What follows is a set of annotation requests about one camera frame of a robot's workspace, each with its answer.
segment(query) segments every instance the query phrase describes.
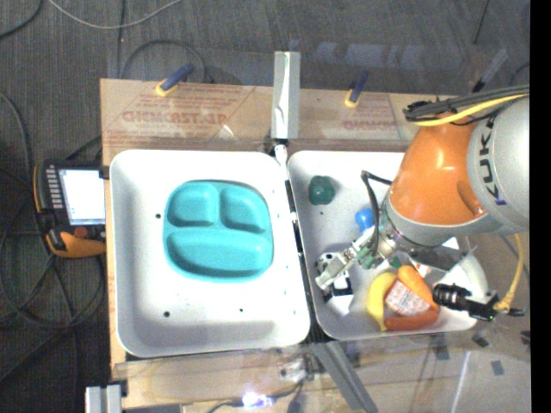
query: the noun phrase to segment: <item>turquoise dish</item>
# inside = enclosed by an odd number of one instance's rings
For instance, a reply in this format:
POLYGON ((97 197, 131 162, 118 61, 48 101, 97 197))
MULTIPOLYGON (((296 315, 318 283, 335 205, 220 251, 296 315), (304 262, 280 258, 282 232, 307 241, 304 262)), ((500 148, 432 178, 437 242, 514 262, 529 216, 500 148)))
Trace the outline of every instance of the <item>turquoise dish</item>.
POLYGON ((176 188, 164 210, 163 243, 176 271, 214 282, 257 278, 274 256, 266 201, 235 182, 191 181, 176 188))

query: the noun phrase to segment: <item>white plastic tray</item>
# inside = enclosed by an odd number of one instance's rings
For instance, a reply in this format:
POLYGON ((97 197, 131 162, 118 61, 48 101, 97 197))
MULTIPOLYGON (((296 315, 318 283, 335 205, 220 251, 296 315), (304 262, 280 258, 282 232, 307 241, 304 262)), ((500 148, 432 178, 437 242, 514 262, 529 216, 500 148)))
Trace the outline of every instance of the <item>white plastic tray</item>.
MULTIPOLYGON (((355 151, 299 151, 288 161, 288 172, 293 189, 294 203, 299 220, 308 279, 312 288, 314 311, 320 327, 338 340, 361 340, 382 336, 410 335, 466 330, 476 320, 465 311, 452 311, 442 307, 438 320, 428 329, 404 332, 380 332, 377 323, 367 313, 365 299, 371 280, 383 269, 391 268, 386 262, 377 269, 364 270, 358 265, 349 270, 354 298, 350 312, 343 315, 334 306, 326 304, 315 277, 315 263, 326 252, 340 252, 350 247, 360 236, 354 214, 369 207, 368 192, 360 177, 367 170, 378 177, 392 180, 398 171, 403 153, 355 151), (314 176, 329 176, 336 189, 335 198, 327 205, 313 205, 309 200, 308 186, 314 176)), ((371 182, 379 204, 387 186, 371 182)), ((484 276, 471 274, 461 266, 453 267, 440 282, 455 283, 467 289, 484 287, 484 276)))
POLYGON ((310 328, 282 171, 258 152, 130 150, 110 168, 117 332, 138 357, 284 347, 310 328), (184 182, 255 188, 268 204, 274 260, 254 280, 215 283, 179 274, 164 255, 162 214, 184 182))

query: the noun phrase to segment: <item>white cable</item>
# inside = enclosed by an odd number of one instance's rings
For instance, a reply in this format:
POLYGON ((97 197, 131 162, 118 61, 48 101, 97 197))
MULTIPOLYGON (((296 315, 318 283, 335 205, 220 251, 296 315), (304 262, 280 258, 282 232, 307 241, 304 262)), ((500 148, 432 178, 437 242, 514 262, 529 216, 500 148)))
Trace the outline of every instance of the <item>white cable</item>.
POLYGON ((131 26, 136 26, 137 24, 145 22, 146 20, 149 20, 150 18, 157 15, 159 12, 162 12, 165 9, 170 8, 171 6, 174 6, 175 4, 180 3, 183 0, 175 0, 174 2, 168 3, 165 6, 163 6, 162 8, 159 8, 159 9, 153 11, 150 15, 147 15, 144 18, 142 18, 140 20, 137 20, 136 22, 130 22, 130 23, 121 24, 121 25, 117 25, 117 26, 99 26, 99 25, 96 25, 96 24, 93 24, 93 23, 86 22, 85 20, 81 20, 80 18, 74 16, 70 12, 63 9, 61 6, 59 6, 53 0, 47 0, 47 1, 50 2, 56 9, 61 11, 63 14, 65 14, 68 17, 72 18, 76 22, 82 23, 83 25, 90 26, 91 28, 96 28, 96 29, 120 29, 120 28, 130 28, 131 26))

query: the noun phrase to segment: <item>yellow banana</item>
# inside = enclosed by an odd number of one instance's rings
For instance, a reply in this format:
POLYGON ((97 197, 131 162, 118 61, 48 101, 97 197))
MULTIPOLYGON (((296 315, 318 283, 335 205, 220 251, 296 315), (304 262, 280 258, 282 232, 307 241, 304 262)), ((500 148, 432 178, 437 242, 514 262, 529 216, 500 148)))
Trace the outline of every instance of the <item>yellow banana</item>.
POLYGON ((381 332, 387 330, 385 326, 385 293, 396 281, 396 274, 391 271, 377 275, 369 286, 367 296, 368 314, 379 324, 381 332))

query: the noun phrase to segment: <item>blue clamp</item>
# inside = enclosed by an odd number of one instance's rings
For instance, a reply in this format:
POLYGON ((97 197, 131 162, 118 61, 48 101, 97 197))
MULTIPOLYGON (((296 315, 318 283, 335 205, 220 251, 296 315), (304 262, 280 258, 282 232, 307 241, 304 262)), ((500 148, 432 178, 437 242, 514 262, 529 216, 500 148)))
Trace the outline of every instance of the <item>blue clamp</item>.
POLYGON ((157 84, 155 90, 159 95, 167 96, 172 90, 176 88, 176 85, 180 81, 186 79, 194 70, 195 67, 191 63, 183 65, 182 67, 180 67, 180 69, 172 73, 168 78, 157 84))
POLYGON ((360 94, 362 93, 363 86, 365 86, 366 81, 368 81, 368 71, 364 69, 357 82, 353 82, 350 85, 350 90, 346 94, 346 99, 344 100, 346 107, 354 108, 358 105, 360 94))

